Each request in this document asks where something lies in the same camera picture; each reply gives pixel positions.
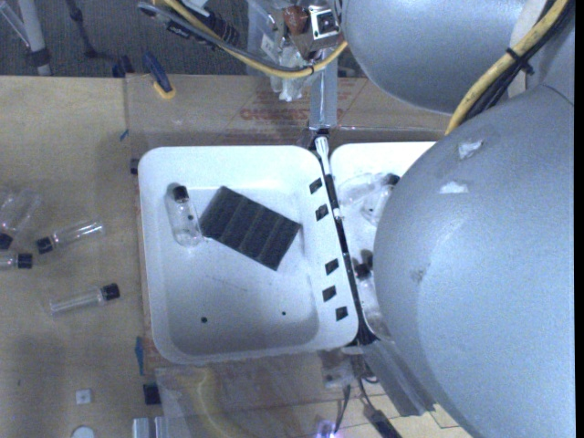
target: table surface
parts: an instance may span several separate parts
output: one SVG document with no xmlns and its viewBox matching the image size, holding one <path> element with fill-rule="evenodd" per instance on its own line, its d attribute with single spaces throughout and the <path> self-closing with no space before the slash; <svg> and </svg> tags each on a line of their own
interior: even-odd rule
<svg viewBox="0 0 584 438">
<path fill-rule="evenodd" d="M 188 77 L 193 91 L 208 89 L 211 78 Z M 242 77 L 242 86 L 249 80 Z M 194 101 L 193 109 L 209 107 Z M 28 230 L 13 242 L 32 251 L 35 238 L 89 216 L 99 216 L 106 236 L 61 253 L 36 257 L 30 270 L 4 272 L 0 296 L 0 436 L 69 437 L 87 425 L 98 438 L 131 436 L 137 417 L 162 415 L 144 403 L 135 353 L 144 334 L 136 181 L 130 174 L 130 143 L 124 84 L 100 78 L 0 78 L 0 184 L 31 188 L 43 204 Z M 427 113 L 422 119 L 431 119 Z M 433 119 L 442 125 L 442 119 Z M 116 282 L 121 298 L 53 318 L 47 301 L 97 285 Z M 298 384 L 318 378 L 318 363 L 303 363 Z M 379 386 L 371 398 L 404 438 L 463 437 L 465 431 L 437 406 L 422 417 L 399 417 Z M 76 391 L 91 389 L 89 404 L 76 404 Z M 302 414 L 334 421 L 338 401 L 330 394 L 280 404 L 273 417 Z M 376 433 L 357 397 L 349 402 L 342 436 Z M 287 429 L 284 436 L 296 436 Z"/>
</svg>

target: cable tie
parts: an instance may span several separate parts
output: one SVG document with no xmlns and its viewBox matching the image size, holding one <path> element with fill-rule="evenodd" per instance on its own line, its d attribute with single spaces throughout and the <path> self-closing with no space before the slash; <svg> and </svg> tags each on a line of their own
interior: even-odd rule
<svg viewBox="0 0 584 438">
<path fill-rule="evenodd" d="M 521 69 L 525 71 L 528 75 L 533 75 L 535 73 L 533 67 L 529 65 L 529 63 L 527 62 L 527 58 L 525 56 L 523 57 L 519 56 L 517 52 L 513 50 L 511 47 L 507 48 L 506 53 L 509 54 L 515 60 L 515 62 L 519 64 Z"/>
</svg>

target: gray carpet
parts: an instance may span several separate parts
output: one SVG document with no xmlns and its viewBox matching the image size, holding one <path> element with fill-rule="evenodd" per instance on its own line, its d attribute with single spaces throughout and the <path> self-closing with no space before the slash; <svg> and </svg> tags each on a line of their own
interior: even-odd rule
<svg viewBox="0 0 584 438">
<path fill-rule="evenodd" d="M 6 0 L 19 13 L 16 0 Z M 89 39 L 98 52 L 114 57 L 126 55 L 141 72 L 141 56 L 149 49 L 168 73 L 244 74 L 243 64 L 221 51 L 213 52 L 191 40 L 165 31 L 136 9 L 148 0 L 76 0 L 83 12 Z M 209 6 L 223 15 L 241 33 L 246 44 L 245 0 L 211 0 Z M 69 18 L 65 0 L 36 0 L 40 23 L 50 50 L 55 76 L 111 77 L 112 63 L 84 57 L 84 47 L 75 23 Z M 0 16 L 0 75 L 35 75 L 26 63 L 26 48 Z"/>
</svg>

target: tripod leg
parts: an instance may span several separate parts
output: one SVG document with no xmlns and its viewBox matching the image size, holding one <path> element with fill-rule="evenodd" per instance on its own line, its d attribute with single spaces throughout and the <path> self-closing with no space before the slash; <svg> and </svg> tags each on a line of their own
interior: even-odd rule
<svg viewBox="0 0 584 438">
<path fill-rule="evenodd" d="M 97 57 L 98 52 L 91 45 L 88 33 L 83 26 L 83 14 L 81 13 L 81 10 L 78 8 L 75 0 L 65 0 L 65 2 L 67 3 L 71 19 L 77 24 L 79 35 L 81 36 L 81 39 L 83 39 L 83 44 L 85 45 L 85 56 L 90 58 Z"/>
<path fill-rule="evenodd" d="M 51 67 L 48 64 L 50 56 L 48 54 L 47 46 L 45 45 L 45 38 L 43 37 L 40 21 L 38 21 L 35 0 L 17 1 L 25 25 L 26 38 L 30 45 L 31 56 L 36 70 L 41 76 L 50 76 Z"/>
</svg>

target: yellow cable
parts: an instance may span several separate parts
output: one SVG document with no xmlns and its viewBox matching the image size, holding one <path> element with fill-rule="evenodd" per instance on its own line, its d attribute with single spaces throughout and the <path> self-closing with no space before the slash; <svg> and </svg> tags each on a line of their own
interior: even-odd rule
<svg viewBox="0 0 584 438">
<path fill-rule="evenodd" d="M 221 41 L 221 38 L 212 31 L 209 27 L 204 25 L 199 19 L 191 14 L 182 4 L 177 2 L 176 0 L 151 0 L 154 5 L 165 5 L 170 7 L 176 13 L 181 15 L 184 19 L 186 19 L 191 25 L 195 26 L 196 28 L 204 31 L 211 37 L 214 37 L 218 41 Z M 251 68 L 254 68 L 262 73 L 265 73 L 269 76 L 275 76 L 283 79 L 295 79 L 295 78 L 305 78 L 307 76 L 312 75 L 313 73 L 324 69 L 330 62 L 332 62 L 335 58 L 337 58 L 340 53 L 347 47 L 347 41 L 342 41 L 337 48 L 324 60 L 318 62 L 317 64 L 308 67 L 308 68 L 300 68 L 297 71 L 285 71 L 276 68 L 271 68 L 263 63 L 260 63 L 252 58 L 246 57 L 244 55 L 238 54 L 228 48 L 224 48 L 224 51 L 227 52 L 232 57 L 237 58 L 238 60 L 244 62 Z"/>
<path fill-rule="evenodd" d="M 567 2 L 568 0 L 556 0 L 544 17 L 542 17 L 539 22 L 533 26 L 515 46 L 512 47 L 513 51 L 520 57 L 524 56 L 526 52 L 529 51 L 558 20 L 558 17 L 564 10 Z M 515 59 L 505 53 L 474 83 L 454 111 L 453 116 L 450 118 L 445 134 L 451 133 L 463 122 L 468 111 L 480 99 L 489 86 L 491 86 L 495 80 L 514 63 Z"/>
</svg>

